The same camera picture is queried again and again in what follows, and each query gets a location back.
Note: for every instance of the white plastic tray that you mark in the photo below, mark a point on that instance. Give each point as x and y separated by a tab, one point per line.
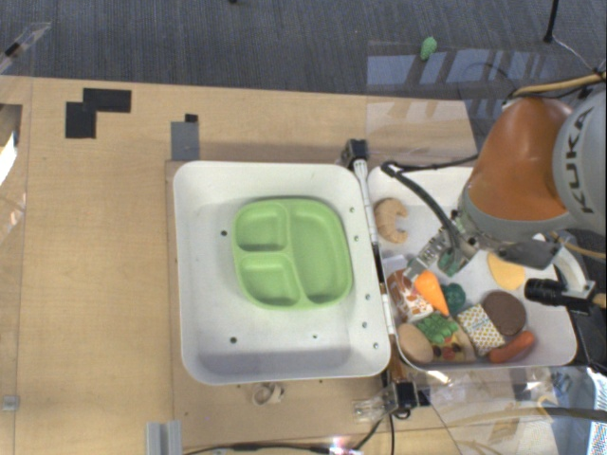
208	273
474	282

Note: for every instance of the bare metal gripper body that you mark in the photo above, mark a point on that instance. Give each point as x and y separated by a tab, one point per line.
432	249

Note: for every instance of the green divided plate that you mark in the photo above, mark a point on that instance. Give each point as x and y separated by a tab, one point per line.
318	249

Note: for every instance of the brown and white carton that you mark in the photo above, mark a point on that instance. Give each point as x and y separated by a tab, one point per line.
405	299

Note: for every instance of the thin black and white rod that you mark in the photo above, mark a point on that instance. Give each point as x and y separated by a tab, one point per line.
366	197

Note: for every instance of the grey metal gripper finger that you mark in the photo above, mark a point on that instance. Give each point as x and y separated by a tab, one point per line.
410	270
422	265

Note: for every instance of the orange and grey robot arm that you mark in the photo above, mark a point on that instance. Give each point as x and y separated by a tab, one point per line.
517	169

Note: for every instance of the yellow round disc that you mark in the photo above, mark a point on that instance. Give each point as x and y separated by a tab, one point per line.
505	275

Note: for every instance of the beige tape loop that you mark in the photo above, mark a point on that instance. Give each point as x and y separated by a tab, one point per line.
268	394

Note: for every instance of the tan oval bread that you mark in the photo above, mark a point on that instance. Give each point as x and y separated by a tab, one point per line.
414	344

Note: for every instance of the tan croissant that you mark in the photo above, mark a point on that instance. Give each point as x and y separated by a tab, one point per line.
386	221

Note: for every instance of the black cylinder on white bracket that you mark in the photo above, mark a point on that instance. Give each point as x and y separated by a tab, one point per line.
545	292

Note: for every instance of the orange carrot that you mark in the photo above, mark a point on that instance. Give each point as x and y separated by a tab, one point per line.
430	289

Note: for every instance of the dark green broccoli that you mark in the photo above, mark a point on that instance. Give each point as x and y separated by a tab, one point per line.
455	296

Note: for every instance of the green toy vegetable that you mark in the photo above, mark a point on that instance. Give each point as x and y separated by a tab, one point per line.
428	48

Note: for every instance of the pizza slice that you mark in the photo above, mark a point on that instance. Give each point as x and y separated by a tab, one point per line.
455	349

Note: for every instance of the green grapes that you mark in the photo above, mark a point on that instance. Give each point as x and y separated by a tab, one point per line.
436	327

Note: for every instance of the brown round biscuit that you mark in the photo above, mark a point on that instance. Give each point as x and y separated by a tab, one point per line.
505	312

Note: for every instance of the white and yellow patterned carton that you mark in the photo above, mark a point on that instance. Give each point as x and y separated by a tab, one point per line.
480	330

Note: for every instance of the orange sausage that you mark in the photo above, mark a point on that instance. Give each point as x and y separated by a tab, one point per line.
512	347

